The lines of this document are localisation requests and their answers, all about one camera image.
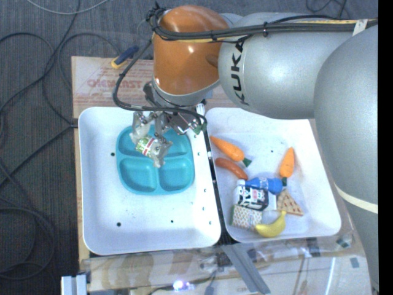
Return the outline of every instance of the toy carrot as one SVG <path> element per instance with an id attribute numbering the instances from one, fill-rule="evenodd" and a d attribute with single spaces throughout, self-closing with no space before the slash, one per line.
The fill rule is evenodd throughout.
<path id="1" fill-rule="evenodd" d="M 221 150 L 221 152 L 223 152 L 235 162 L 242 161 L 246 167 L 251 164 L 251 160 L 244 157 L 244 152 L 238 146 L 223 139 L 216 138 L 212 135 L 210 136 L 210 140 L 214 143 L 215 146 L 217 146 Z"/>
<path id="2" fill-rule="evenodd" d="M 218 157 L 214 161 L 214 163 L 218 167 L 225 168 L 230 172 L 234 173 L 239 179 L 248 180 L 248 175 L 242 170 L 236 163 L 232 162 L 231 160 L 227 160 L 223 157 Z"/>
<path id="3" fill-rule="evenodd" d="M 284 158 L 282 159 L 281 166 L 280 166 L 280 176 L 283 178 L 291 177 L 294 173 L 295 167 L 295 153 L 293 147 L 290 147 Z"/>

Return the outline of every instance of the white tray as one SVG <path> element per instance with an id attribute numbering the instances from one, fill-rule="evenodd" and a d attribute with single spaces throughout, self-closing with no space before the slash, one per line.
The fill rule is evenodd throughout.
<path id="1" fill-rule="evenodd" d="M 238 108 L 213 108 L 206 117 L 210 135 L 237 144 L 252 160 L 244 169 L 249 179 L 278 177 L 279 164 L 285 152 L 291 146 L 295 150 L 295 170 L 288 178 L 288 189 L 305 214 L 287 214 L 287 226 L 275 238 L 263 238 L 258 233 L 230 225 L 231 209 L 236 203 L 233 190 L 237 177 L 223 168 L 215 167 L 225 226 L 232 238 L 238 242 L 252 243 L 320 237 L 339 231 L 340 214 L 308 120 L 271 119 Z M 225 157 L 212 143 L 211 147 L 214 159 Z M 266 221 L 275 217 L 272 213 L 263 213 Z"/>
<path id="2" fill-rule="evenodd" d="M 133 112 L 112 107 L 86 109 L 79 117 L 83 237 L 99 255 L 202 248 L 221 234 L 203 134 L 188 133 L 195 179 L 178 194 L 134 194 L 122 185 L 116 141 Z"/>

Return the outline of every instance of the toy water bottle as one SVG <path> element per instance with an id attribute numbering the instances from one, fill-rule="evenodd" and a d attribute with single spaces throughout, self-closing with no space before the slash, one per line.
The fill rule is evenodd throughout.
<path id="1" fill-rule="evenodd" d="M 279 194 L 285 184 L 280 178 L 256 177 L 251 180 L 246 180 L 245 186 L 257 189 L 264 189 L 271 192 L 272 194 Z"/>

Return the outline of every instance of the yellow banana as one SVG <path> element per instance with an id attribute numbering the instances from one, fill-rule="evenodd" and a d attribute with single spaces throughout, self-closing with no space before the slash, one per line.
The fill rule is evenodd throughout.
<path id="1" fill-rule="evenodd" d="M 263 237 L 275 237 L 280 234 L 286 226 L 285 215 L 286 211 L 281 211 L 280 216 L 273 223 L 270 224 L 257 224 L 255 225 L 256 231 Z"/>

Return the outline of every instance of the blue divided plate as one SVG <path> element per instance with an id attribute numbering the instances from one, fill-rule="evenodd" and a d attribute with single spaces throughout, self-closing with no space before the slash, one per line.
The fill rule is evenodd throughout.
<path id="1" fill-rule="evenodd" d="M 178 135 L 172 129 L 164 134 L 173 145 L 164 157 L 161 168 L 153 166 L 153 160 L 135 149 L 130 138 L 132 127 L 124 129 L 117 138 L 117 171 L 122 184 L 136 194 L 160 195 L 177 194 L 193 183 L 194 161 L 187 135 Z M 149 135 L 154 135 L 151 126 Z"/>

